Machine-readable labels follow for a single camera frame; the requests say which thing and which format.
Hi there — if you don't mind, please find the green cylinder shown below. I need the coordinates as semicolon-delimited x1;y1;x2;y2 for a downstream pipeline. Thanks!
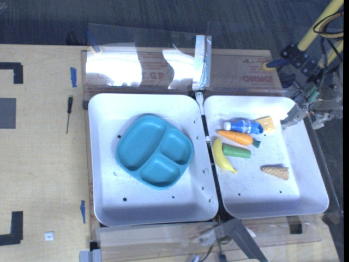
221;142;252;159

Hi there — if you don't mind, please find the tan ice cream cone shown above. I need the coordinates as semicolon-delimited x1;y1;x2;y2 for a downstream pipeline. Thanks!
261;165;290;181

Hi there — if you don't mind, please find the brown cardboard board red print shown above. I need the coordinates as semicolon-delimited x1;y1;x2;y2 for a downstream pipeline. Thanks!
81;47;323;247

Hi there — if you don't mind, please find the black screwdriver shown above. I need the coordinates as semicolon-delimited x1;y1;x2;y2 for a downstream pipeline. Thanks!
65;95;74;135

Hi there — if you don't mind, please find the yellow square cracker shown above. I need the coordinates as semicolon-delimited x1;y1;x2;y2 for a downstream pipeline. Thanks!
255;116;276;134

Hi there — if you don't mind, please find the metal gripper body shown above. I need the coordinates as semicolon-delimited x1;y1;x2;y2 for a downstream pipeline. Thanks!
309;72;344;119

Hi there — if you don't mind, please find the white plastic tray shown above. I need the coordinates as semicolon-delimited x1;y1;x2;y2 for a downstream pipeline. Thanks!
87;92;220;227
203;94;330;219

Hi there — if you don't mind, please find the orange carrot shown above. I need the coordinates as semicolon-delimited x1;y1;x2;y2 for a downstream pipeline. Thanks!
217;129;262;149

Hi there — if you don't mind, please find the thin black and white rod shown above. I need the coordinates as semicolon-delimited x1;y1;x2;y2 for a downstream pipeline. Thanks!
194;91;227;223

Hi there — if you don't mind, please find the yellow banana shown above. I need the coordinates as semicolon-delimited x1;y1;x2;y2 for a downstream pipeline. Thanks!
212;137;238;175

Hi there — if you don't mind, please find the blue and white bottle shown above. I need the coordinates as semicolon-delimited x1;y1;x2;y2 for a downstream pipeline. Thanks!
223;119;264;135

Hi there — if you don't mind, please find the blue divided plate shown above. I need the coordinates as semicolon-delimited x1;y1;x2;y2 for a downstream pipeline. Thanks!
115;114;195;190

